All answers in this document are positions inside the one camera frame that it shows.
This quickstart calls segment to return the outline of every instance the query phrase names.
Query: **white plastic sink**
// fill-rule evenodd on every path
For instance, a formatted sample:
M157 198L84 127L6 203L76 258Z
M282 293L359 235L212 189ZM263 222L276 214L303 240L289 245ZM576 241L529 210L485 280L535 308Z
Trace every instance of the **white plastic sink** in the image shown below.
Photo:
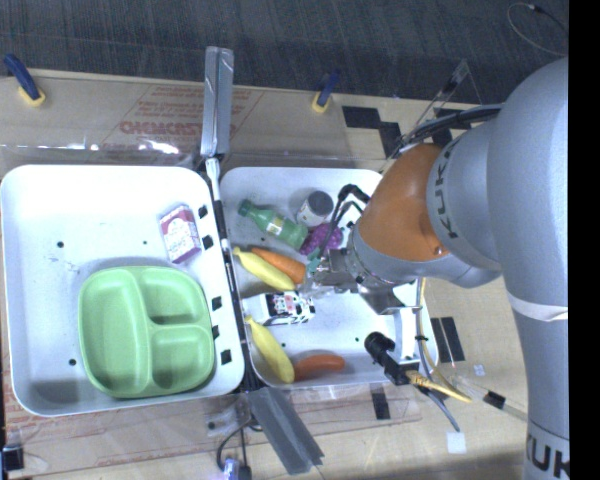
M261 232L248 218L238 215L241 201L250 199L256 206L275 208L283 216L294 219L302 202L314 190L326 192L335 203L344 185L356 184L362 191L371 195L380 179L381 175L377 172L364 169L238 167L229 171L220 183L229 239L232 245L240 246L244 250L255 245L306 263L305 256L275 237ZM346 225L357 221L359 217L358 210L351 208L341 220L344 243L349 234ZM238 288L243 299L274 291L242 268L239 261L235 263ZM394 293L405 305L414 305L416 302L415 283L395 288ZM272 325L268 329L278 342L283 344L292 362L313 354L336 354L345 359L344 370L327 371L316 378L283 384L260 355L248 333L253 366L260 378L268 385L285 389L386 382L383 368L374 363L364 347L364 340L373 331L395 339L394 317L376 314L358 294L332 292L315 298L313 302L315 316L308 322ZM426 305L423 316L424 333L432 337L433 331ZM403 329L405 336L415 337L415 318L412 314ZM435 340L429 340L427 345L433 360L437 361ZM419 356L416 347L414 338L413 356Z
M23 407L58 416L216 396L239 385L244 357L211 197L199 175L178 167L29 165L5 176L0 203L11 375ZM179 204L194 211L200 236L213 245L174 265L158 220ZM215 368L203 386L117 399L90 383L78 335L80 288L96 271L133 265L186 272L216 307Z

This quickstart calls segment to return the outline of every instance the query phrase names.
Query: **green compartment tray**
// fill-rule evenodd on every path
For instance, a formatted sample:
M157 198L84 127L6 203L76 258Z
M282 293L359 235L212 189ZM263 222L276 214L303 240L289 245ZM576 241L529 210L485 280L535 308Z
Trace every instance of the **green compartment tray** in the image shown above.
M116 398L194 389L214 368L204 293L175 268L118 267L92 274L80 290L78 327L89 380Z

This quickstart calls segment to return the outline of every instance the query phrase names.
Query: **banana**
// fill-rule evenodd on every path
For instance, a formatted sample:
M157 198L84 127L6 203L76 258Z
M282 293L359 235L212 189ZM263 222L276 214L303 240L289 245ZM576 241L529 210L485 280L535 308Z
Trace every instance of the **banana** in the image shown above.
M287 274L257 254L241 251L237 246L233 248L233 254L240 258L240 263L247 271L277 291L286 292L296 289L296 285Z
M295 380L295 371L280 343L273 337L269 329L254 322L251 316L247 316L245 321L251 326L253 342L267 364L282 382L291 384Z

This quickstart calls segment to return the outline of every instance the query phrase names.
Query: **blue clamp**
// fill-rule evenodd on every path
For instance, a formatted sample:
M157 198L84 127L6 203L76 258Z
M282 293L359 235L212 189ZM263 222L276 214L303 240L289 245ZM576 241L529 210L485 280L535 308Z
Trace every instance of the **blue clamp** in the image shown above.
M316 93L316 95L313 98L313 101L311 102L311 108L313 108L313 110L320 114L324 113L324 111L327 110L327 107L329 106L329 101L331 99L331 93L333 92L333 89L339 81L339 69L334 70L328 78L326 75L322 78L318 87L318 92Z
M24 100L32 107L42 105L45 100L44 93L36 86L27 67L13 53L8 53L4 57L4 63L9 72L16 77L20 87L18 92Z

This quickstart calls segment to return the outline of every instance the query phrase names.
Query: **green bottle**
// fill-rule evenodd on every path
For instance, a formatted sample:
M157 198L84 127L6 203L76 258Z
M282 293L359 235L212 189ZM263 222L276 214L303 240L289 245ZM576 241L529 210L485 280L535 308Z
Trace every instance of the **green bottle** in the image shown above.
M286 242L296 251L300 249L309 233L309 228L304 224L296 224L277 214L274 210L258 208L248 199L240 203L238 213L243 217L251 218L261 231Z

